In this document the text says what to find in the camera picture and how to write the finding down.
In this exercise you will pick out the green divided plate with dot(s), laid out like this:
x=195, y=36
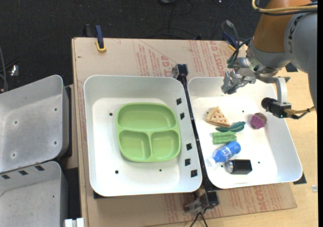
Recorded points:
x=146, y=120

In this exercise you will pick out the thin black rod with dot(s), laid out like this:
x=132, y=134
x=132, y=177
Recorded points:
x=195, y=130

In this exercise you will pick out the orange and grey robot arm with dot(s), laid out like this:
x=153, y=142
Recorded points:
x=277, y=29

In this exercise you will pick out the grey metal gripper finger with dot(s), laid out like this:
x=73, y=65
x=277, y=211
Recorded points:
x=225, y=82
x=234, y=86

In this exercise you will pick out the white plastic tray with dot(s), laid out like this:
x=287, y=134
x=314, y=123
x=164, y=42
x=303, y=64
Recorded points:
x=101, y=145
x=272, y=150

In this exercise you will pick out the purple toy cupcake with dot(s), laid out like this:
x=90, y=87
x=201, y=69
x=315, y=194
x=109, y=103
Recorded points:
x=258, y=121

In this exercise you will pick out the blue plastic bottle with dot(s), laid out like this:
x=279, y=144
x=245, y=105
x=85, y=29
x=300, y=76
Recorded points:
x=225, y=152

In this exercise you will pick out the black can with silver top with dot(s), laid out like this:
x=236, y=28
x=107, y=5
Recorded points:
x=241, y=166

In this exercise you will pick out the green toy asparagus bundle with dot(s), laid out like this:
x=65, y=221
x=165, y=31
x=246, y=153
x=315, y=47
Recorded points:
x=223, y=138

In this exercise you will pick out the toy pizza slice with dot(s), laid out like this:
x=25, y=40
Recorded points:
x=216, y=118

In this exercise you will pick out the dark teal toy leaf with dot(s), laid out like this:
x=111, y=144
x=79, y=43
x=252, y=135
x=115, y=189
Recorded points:
x=233, y=126

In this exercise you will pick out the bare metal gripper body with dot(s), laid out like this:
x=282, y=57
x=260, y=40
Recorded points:
x=246, y=70

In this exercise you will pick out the brown cardboard board red print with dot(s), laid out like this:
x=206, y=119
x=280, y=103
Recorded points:
x=126, y=54

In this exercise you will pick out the black cylinder on white bracket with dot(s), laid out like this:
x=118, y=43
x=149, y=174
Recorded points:
x=276, y=107

